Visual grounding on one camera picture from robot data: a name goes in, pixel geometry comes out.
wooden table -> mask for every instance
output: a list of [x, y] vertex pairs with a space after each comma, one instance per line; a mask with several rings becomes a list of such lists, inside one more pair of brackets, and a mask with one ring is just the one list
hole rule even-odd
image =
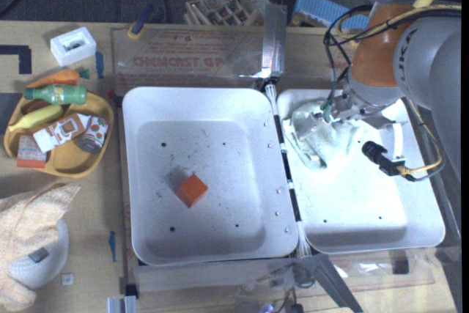
[[[88, 89], [99, 95], [114, 88], [115, 77], [112, 64], [111, 30], [126, 28], [127, 25], [115, 23], [53, 23], [53, 22], [18, 22], [0, 21], [0, 45], [28, 45], [32, 50], [32, 74], [18, 74], [18, 57], [0, 55], [0, 92], [21, 93], [27, 83], [46, 73], [59, 69], [49, 49], [52, 37], [86, 26], [97, 42], [97, 49], [104, 55], [103, 79], [97, 78], [95, 59], [88, 58], [75, 63], [73, 69], [89, 69], [91, 79], [84, 81]], [[200, 26], [152, 25], [151, 29], [193, 29]], [[246, 29], [246, 32], [258, 34], [259, 30]], [[304, 28], [289, 29], [287, 55], [299, 56], [299, 62], [308, 62], [311, 56], [322, 61], [322, 70], [327, 63], [323, 49], [320, 48], [321, 30]], [[305, 40], [313, 40], [304, 45]], [[64, 216], [70, 234], [69, 257], [63, 273], [73, 273], [73, 285], [62, 286], [60, 276], [37, 291], [37, 300], [33, 307], [25, 312], [106, 312], [107, 297], [123, 296], [123, 287], [127, 281], [125, 264], [125, 225], [123, 215], [122, 175], [120, 162], [118, 122], [111, 134], [108, 149], [98, 167], [89, 175], [79, 179], [82, 186], [74, 199], [70, 211]], [[68, 182], [70, 179], [54, 177], [34, 170], [19, 169], [3, 148], [0, 150], [0, 198], [25, 191], [39, 191], [55, 182]], [[115, 231], [117, 240], [117, 262], [113, 262], [108, 246], [110, 231]], [[366, 290], [361, 279], [350, 282], [355, 297], [366, 312], [455, 312], [443, 269], [439, 263], [427, 264], [431, 276], [422, 279], [426, 284], [411, 287]], [[195, 298], [190, 292], [166, 294], [167, 298], [179, 299], [184, 309], [152, 310], [149, 302], [141, 302], [140, 312], [230, 312], [226, 306], [217, 306], [214, 301], [210, 307], [197, 304], [191, 308]], [[305, 312], [320, 312], [335, 306], [331, 299], [321, 292], [299, 293], [300, 302]], [[333, 309], [327, 312], [349, 312], [349, 309]]]

toy carrot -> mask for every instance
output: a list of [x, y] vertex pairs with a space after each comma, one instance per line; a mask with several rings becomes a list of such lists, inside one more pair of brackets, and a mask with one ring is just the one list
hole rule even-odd
[[76, 70], [63, 69], [44, 78], [40, 78], [39, 80], [30, 83], [27, 87], [46, 86], [50, 84], [75, 86], [80, 77], [89, 78], [89, 71], [84, 70], [78, 73]]

